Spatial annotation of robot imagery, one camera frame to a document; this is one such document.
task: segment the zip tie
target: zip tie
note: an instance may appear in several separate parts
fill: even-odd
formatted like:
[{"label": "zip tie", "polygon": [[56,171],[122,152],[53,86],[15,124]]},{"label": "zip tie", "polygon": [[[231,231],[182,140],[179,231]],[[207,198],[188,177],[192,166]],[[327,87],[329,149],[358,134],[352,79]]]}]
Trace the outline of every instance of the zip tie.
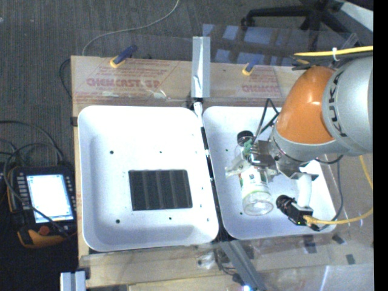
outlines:
[{"label": "zip tie", "polygon": [[336,47],[333,47],[333,59],[335,61],[339,61],[339,59],[337,59],[337,57],[335,57],[335,53],[337,52],[337,48]]}]

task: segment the lit screen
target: lit screen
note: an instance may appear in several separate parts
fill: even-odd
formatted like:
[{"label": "lit screen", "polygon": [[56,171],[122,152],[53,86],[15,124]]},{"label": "lit screen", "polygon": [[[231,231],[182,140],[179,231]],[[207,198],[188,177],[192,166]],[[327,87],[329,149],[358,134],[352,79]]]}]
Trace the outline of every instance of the lit screen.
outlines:
[{"label": "lit screen", "polygon": [[[54,221],[74,218],[62,175],[27,176],[27,184],[33,207]],[[38,212],[34,215],[36,223],[48,222]]]}]

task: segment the dark floor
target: dark floor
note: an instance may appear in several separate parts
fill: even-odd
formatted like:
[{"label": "dark floor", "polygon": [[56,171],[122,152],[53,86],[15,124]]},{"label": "dark floor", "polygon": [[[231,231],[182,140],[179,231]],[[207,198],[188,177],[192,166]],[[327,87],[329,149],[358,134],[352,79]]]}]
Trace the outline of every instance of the dark floor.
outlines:
[{"label": "dark floor", "polygon": [[[72,100],[68,94],[71,75],[67,63],[71,55],[111,57],[136,34],[192,38],[202,35],[204,24],[239,26],[253,8],[300,4],[298,0],[181,0],[162,21],[101,37],[85,48],[101,34],[142,27],[161,19],[175,3],[176,0],[0,0],[0,120],[42,127],[73,165]],[[373,33],[344,13],[337,15],[363,44],[373,44]],[[256,20],[256,26],[298,29],[302,22],[303,18],[262,18]],[[153,58],[163,58],[166,52],[174,52],[171,46],[179,44],[171,40],[149,44],[149,50],[141,53],[153,52]],[[45,141],[42,133],[20,124],[0,124],[0,138],[16,147]],[[0,141],[0,151],[8,149]],[[31,166],[46,166],[54,163],[53,154],[50,149],[36,148],[24,152],[24,159]],[[7,208],[0,212],[0,290],[59,290],[60,273],[75,271],[78,266],[76,238],[57,246],[26,249],[8,227]]]}]

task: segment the black rectangle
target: black rectangle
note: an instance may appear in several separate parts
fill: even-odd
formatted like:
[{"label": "black rectangle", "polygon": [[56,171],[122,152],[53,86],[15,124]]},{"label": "black rectangle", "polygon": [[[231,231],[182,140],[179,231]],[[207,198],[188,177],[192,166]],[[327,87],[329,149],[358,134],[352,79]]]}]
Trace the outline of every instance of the black rectangle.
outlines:
[{"label": "black rectangle", "polygon": [[186,170],[130,170],[133,210],[192,208]]}]

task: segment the yellow cable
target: yellow cable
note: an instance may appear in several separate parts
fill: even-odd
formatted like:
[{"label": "yellow cable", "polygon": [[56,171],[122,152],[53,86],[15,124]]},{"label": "yellow cable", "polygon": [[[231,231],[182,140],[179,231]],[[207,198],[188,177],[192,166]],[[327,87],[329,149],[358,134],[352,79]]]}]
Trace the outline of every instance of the yellow cable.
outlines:
[{"label": "yellow cable", "polygon": [[[370,188],[373,190],[373,182],[368,174],[368,171],[367,171],[367,168],[366,168],[366,165],[364,162],[364,158],[362,155],[360,155],[358,158],[360,160],[361,166],[363,167],[364,174],[369,182]],[[373,207],[371,209],[369,209],[369,211],[364,213],[363,215],[360,215],[360,216],[357,216],[356,218],[351,218],[351,219],[344,219],[344,220],[337,220],[337,221],[326,221],[326,220],[316,219],[312,216],[303,216],[303,218],[306,220],[306,223],[308,223],[308,224],[312,224],[312,223],[314,223],[314,224],[346,224],[346,223],[355,222],[355,221],[359,221],[361,219],[364,219],[367,216],[370,216],[372,213],[373,213]]]},{"label": "yellow cable", "polygon": [[[343,55],[343,54],[351,54],[351,53],[361,53],[361,52],[368,52],[373,51],[373,46],[362,46],[362,47],[353,47],[353,48],[346,48],[344,50],[338,50],[335,52],[336,55]],[[333,51],[326,51],[326,52],[306,52],[306,53],[295,53],[294,56],[333,56]]]}]

